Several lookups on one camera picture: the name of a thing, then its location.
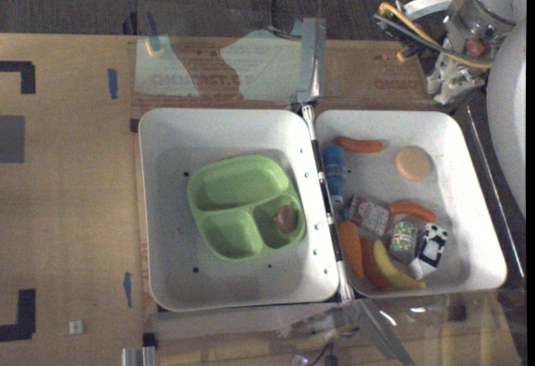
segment small white cube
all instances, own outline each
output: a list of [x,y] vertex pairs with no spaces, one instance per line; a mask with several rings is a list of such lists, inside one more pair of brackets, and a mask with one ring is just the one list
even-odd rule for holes
[[69,322],[69,334],[77,335],[84,333],[84,322],[82,320],[71,320]]

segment metal bracket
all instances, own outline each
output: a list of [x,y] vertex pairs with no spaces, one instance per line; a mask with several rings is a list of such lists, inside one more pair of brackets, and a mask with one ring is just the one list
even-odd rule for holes
[[156,366],[154,347],[123,348],[122,366]]
[[303,20],[300,83],[293,103],[313,103],[322,96],[326,40],[324,19],[305,18]]
[[358,323],[362,333],[386,358],[396,358],[405,366],[415,364],[371,299],[360,299],[355,308],[360,315]]
[[402,11],[409,20],[414,21],[418,18],[447,10],[452,1],[453,0],[414,0],[403,5]]

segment banana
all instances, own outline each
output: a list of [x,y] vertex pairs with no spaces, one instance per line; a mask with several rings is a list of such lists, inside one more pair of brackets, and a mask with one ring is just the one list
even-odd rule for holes
[[374,258],[377,267],[385,275],[391,288],[398,290],[425,289],[425,282],[417,282],[394,266],[381,240],[375,240]]

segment sausage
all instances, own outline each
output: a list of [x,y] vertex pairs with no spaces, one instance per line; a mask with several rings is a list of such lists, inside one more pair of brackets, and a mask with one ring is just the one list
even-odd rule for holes
[[383,150],[383,142],[380,140],[354,140],[349,137],[340,136],[336,138],[334,143],[348,152],[355,152],[357,154],[370,154]]
[[361,238],[362,265],[364,274],[377,290],[383,292],[389,288],[388,279],[377,267],[374,258],[374,243],[369,238]]
[[435,213],[414,202],[398,201],[390,204],[388,208],[392,215],[411,215],[429,223],[436,220]]

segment cardboard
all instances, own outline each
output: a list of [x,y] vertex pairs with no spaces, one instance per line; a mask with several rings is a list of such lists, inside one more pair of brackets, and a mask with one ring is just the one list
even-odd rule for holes
[[[130,47],[132,119],[164,107],[286,109],[299,86],[301,43],[280,38],[159,37]],[[400,63],[390,41],[327,41],[325,109],[436,109],[417,59]]]

